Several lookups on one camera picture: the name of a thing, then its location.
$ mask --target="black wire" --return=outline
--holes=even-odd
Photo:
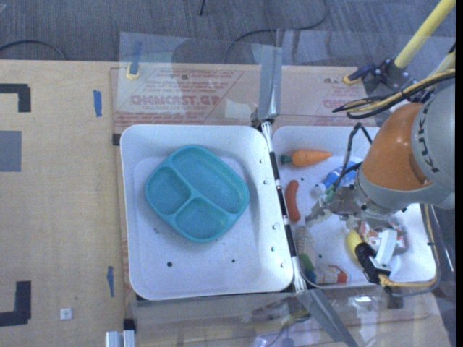
[[[387,97],[384,97],[384,96],[372,96],[370,98],[363,98],[363,99],[359,99],[359,100],[354,100],[354,101],[360,101],[360,100],[363,100],[365,101],[365,104],[362,104],[363,106],[366,106],[367,104],[370,104],[370,103],[374,103],[376,101],[382,101],[384,99],[386,99]],[[335,108],[331,111],[331,113],[338,113],[338,112],[342,112],[342,111],[349,111],[350,109],[355,109],[355,108],[358,108],[359,106],[358,105],[349,105],[349,104],[352,104],[353,102],[348,102],[347,104],[344,104],[343,106],[340,106],[338,108]]]
[[[453,53],[456,49],[456,42],[451,46],[451,48],[449,49],[449,52],[447,54],[450,54],[450,53]]]
[[[353,166],[350,166],[349,168],[347,168],[346,171],[344,171],[343,173],[339,174],[339,177],[340,177],[339,183],[334,186],[334,190],[338,189],[338,185],[341,183],[341,180],[343,177],[345,177],[351,171],[358,170],[361,165],[362,165],[362,162],[356,163]]]
[[[367,138],[367,140],[368,140],[368,142],[370,144],[373,142],[371,140],[371,137],[368,134],[368,131],[366,130],[366,128],[364,128],[364,126],[360,122],[357,122],[355,124],[354,128],[352,129],[352,131],[350,132],[349,141],[347,142],[346,158],[345,158],[344,164],[342,165],[341,173],[339,174],[338,178],[333,183],[334,190],[336,190],[338,188],[339,184],[341,183],[342,178],[347,174],[346,170],[347,170],[347,164],[349,162],[350,152],[352,150],[352,141],[353,141],[354,136],[356,135],[356,133],[359,131],[359,129],[361,129],[363,131],[363,134],[365,135],[365,137]]]
[[[434,85],[434,84],[437,84],[439,82],[443,82],[443,81],[446,81],[446,80],[450,80],[451,78],[454,78],[454,77],[455,77],[455,72],[448,73],[445,76],[442,76],[440,78],[436,78],[436,79],[431,80],[429,82],[426,82],[425,84],[423,84],[423,85],[421,85],[421,86],[417,87],[416,89],[411,90],[409,92],[403,93],[403,91],[402,91],[402,96],[400,96],[399,98],[397,98],[394,101],[391,101],[389,104],[386,104],[385,106],[382,106],[382,107],[380,107],[378,109],[375,109],[374,111],[371,111],[371,112],[368,112],[368,113],[363,113],[363,114],[360,114],[360,115],[354,115],[354,114],[351,114],[350,112],[347,112],[347,117],[349,117],[350,119],[366,119],[367,117],[375,116],[375,115],[377,115],[377,114],[379,114],[381,112],[384,112],[384,111],[390,109],[391,107],[395,106],[396,104],[399,104],[401,101],[403,101],[406,98],[409,98],[410,96],[420,92],[421,90],[423,90],[423,89],[425,89],[427,87],[430,87],[431,85]]]
[[[247,36],[251,36],[251,35],[254,35],[256,33],[270,33],[272,35],[272,39],[273,39],[273,45],[274,46],[277,46],[277,39],[276,39],[276,31],[277,30],[310,30],[311,28],[314,28],[318,25],[320,25],[321,23],[323,23],[325,21],[325,19],[327,18],[328,16],[328,4],[326,3],[326,0],[321,0],[323,2],[323,16],[315,23],[311,24],[311,25],[305,25],[305,26],[301,26],[301,27],[287,27],[287,28],[279,28],[279,27],[272,27],[271,26],[271,20],[270,20],[270,0],[265,0],[264,1],[264,18],[265,18],[265,21],[267,23],[267,26],[268,28],[263,28],[261,30],[253,30],[253,31],[250,31],[250,32],[247,32],[247,33],[244,33],[243,35],[239,36],[238,38],[235,38],[233,40],[232,43],[230,43],[229,47],[227,48],[227,50],[225,51],[225,54],[224,54],[224,60],[223,62],[225,63],[226,62],[226,57],[228,56],[228,53],[230,52],[230,50],[232,49],[232,47],[238,43],[239,41],[241,41],[243,38],[246,38]]]
[[[19,45],[19,44],[22,44],[22,43],[37,43],[37,44],[41,44],[41,45],[45,45],[45,46],[48,46],[49,48],[52,48],[53,50],[55,50],[55,52],[57,52],[59,54],[59,56],[61,57],[62,60],[66,60],[66,56],[63,54],[63,52],[61,50],[59,50],[56,46],[54,45],[51,45],[50,43],[46,43],[45,41],[40,41],[40,40],[18,40],[18,41],[12,41],[11,43],[6,43],[2,46],[0,46],[0,51],[6,49],[6,48],[9,48],[10,46],[15,46],[15,45]]]

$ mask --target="white tray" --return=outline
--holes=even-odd
[[[151,172],[185,145],[208,148],[250,190],[250,204],[239,220],[207,244],[178,234],[154,213],[144,195]],[[271,162],[260,132],[239,126],[135,125],[123,132],[120,146],[129,276],[137,294],[164,300],[274,292],[292,282]]]
[[[373,138],[378,128],[367,128]],[[306,215],[315,204],[310,190],[320,183],[332,170],[342,166],[347,141],[352,127],[281,127],[273,135],[273,148],[278,160],[281,184],[285,187],[291,180],[300,184],[297,190],[297,207],[301,220],[293,228],[304,225]],[[369,143],[359,130],[352,143],[352,159],[362,160],[369,148]],[[281,165],[281,154],[291,154],[298,149],[319,149],[333,153],[329,159],[314,166],[299,168]],[[436,274],[436,264],[428,246],[428,238],[422,221],[420,206],[410,205],[405,213],[396,214],[407,231],[408,250],[393,256],[390,266],[391,279],[401,282],[426,281]],[[350,255],[345,238],[348,230],[345,222],[336,215],[310,228],[315,242],[315,254],[318,264],[338,265],[351,276],[350,282],[343,286],[363,286],[369,284],[363,275],[361,266]]]

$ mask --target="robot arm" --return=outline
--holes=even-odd
[[[455,206],[455,87],[425,104],[395,110],[378,131],[353,187],[318,202],[307,223],[326,213],[381,220],[412,203]]]

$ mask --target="blue divided plate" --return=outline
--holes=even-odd
[[[249,204],[246,183],[210,150],[181,147],[148,177],[154,211],[186,238],[206,243],[224,234]]]

